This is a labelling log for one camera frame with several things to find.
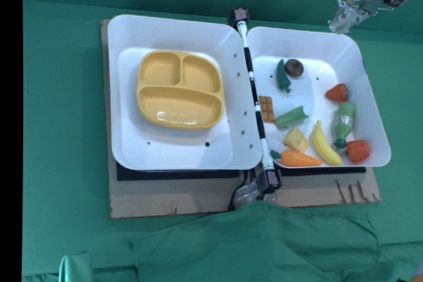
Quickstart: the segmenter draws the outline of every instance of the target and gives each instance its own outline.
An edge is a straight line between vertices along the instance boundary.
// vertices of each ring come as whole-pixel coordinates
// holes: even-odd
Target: green background
[[[329,32],[336,0],[23,0],[22,275],[82,250],[95,267],[132,266],[130,238],[200,216],[111,220],[100,21],[121,13],[249,28]],[[375,168],[383,201],[314,210],[368,214],[381,243],[423,243],[423,1],[379,13],[349,37],[362,53],[392,151]]]

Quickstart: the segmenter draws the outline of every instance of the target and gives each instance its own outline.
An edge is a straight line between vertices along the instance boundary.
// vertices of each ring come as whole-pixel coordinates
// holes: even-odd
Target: carrot
[[[284,150],[281,154],[280,162],[288,167],[319,166],[323,163],[319,159],[310,157],[299,151],[294,151],[293,149]]]
[[[346,143],[346,151],[351,162],[358,162],[370,155],[369,144],[366,140],[355,140]]]
[[[335,101],[344,102],[348,99],[348,88],[340,83],[326,92],[326,97]]]

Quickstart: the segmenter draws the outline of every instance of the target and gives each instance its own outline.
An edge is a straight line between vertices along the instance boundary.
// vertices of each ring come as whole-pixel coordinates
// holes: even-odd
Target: yellow divided plate
[[[136,94],[142,115],[165,127],[211,128],[223,114],[219,70],[191,53],[157,50],[146,54],[139,63]]]

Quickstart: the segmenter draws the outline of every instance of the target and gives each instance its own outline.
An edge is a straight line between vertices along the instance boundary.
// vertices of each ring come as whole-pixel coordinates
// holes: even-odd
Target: green bottle
[[[349,102],[343,102],[339,105],[338,113],[335,119],[336,148],[345,148],[345,138],[352,130],[355,111],[356,109]]]

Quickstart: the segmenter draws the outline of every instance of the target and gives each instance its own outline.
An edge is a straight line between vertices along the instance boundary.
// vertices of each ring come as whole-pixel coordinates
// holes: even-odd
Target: banana
[[[342,159],[328,144],[321,127],[322,121],[317,120],[317,125],[311,133],[311,141],[322,159],[335,166],[342,164]]]

